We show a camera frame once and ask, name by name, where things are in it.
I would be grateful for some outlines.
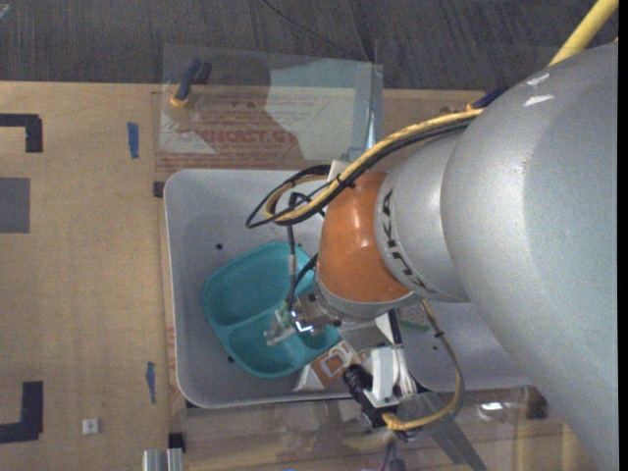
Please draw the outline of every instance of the gray floor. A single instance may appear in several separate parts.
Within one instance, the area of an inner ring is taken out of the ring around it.
[[[0,0],[0,79],[159,82],[165,43],[377,59],[398,88],[492,89],[544,66],[596,0]],[[596,44],[618,33],[618,17]]]

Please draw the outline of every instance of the yellow pole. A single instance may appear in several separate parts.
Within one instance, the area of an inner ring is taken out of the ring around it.
[[[617,10],[617,7],[619,7],[619,0],[598,0],[549,64],[553,65],[582,51]]]

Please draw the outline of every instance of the gray square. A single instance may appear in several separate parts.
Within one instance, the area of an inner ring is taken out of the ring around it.
[[[0,234],[30,232],[30,179],[0,178]]]

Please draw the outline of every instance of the yellow cable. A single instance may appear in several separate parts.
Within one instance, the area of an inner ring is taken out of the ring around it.
[[[340,186],[340,183],[344,182],[347,178],[349,178],[351,174],[355,170],[357,170],[364,162],[368,161],[373,156],[377,155],[379,152],[381,152],[382,150],[384,150],[391,144],[401,139],[410,137],[419,131],[424,131],[428,128],[440,126],[443,124],[464,121],[467,119],[473,119],[474,117],[477,117],[481,113],[482,113],[482,109],[478,108],[478,109],[468,110],[466,112],[462,112],[458,114],[447,114],[440,117],[436,117],[435,119],[430,119],[429,121],[426,121],[426,122],[422,122],[421,124],[408,126],[406,128],[403,128],[400,131],[389,134],[387,137],[385,137],[384,139],[382,139],[381,141],[373,145],[366,152],[360,155],[355,161],[353,161],[350,166],[348,166],[344,171],[342,171],[338,175],[338,179],[335,182],[330,183],[330,185],[327,188],[325,188],[321,193],[316,195],[312,199],[311,202],[308,202],[307,204],[304,204],[303,206],[293,211],[288,211],[284,213],[283,215],[279,216],[275,221],[280,223],[280,222],[285,222],[285,221],[296,220],[304,216],[305,214],[309,213],[310,211],[315,210],[316,208],[319,207],[320,204],[323,203],[325,199],[327,199]],[[287,185],[277,190],[271,197],[269,197],[269,200],[266,202],[266,206],[264,207],[264,214],[266,215],[267,218],[270,218],[273,216],[273,214],[271,213],[271,206],[279,200],[279,197],[281,197],[281,195],[284,192],[286,192],[286,190],[290,188],[292,188],[292,184],[288,183]]]
[[[619,0],[598,0],[548,66],[574,56],[587,47],[617,7],[619,7]]]
[[[441,334],[443,331],[441,330],[441,326],[434,314],[434,311],[428,304],[427,300],[423,300],[423,308],[428,314],[428,318],[432,323],[434,329]],[[464,391],[464,383],[462,381],[462,373],[460,372],[460,366],[458,364],[458,360],[453,352],[453,348],[449,343],[449,340],[445,336],[441,336],[441,340],[445,343],[445,346],[451,354],[451,359],[453,360],[453,365],[455,367],[455,392],[453,393],[453,397],[451,401],[441,410],[432,415],[428,415],[426,417],[422,417],[420,419],[410,420],[410,421],[402,421],[393,413],[385,413],[382,415],[382,419],[386,423],[386,427],[393,431],[409,431],[411,429],[417,429],[422,426],[427,426],[432,422],[436,422],[449,414],[451,414],[454,410],[459,407],[459,404],[462,402],[462,392]]]

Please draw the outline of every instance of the teal tray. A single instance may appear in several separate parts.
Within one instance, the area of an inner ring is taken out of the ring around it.
[[[300,270],[309,256],[298,247],[295,253]],[[264,332],[289,291],[288,255],[286,242],[262,244],[211,274],[203,286],[203,313],[216,336],[239,366],[262,379],[289,375],[340,340],[336,328],[326,327],[317,336],[294,334],[276,345],[267,345]],[[295,293],[313,288],[310,271]]]

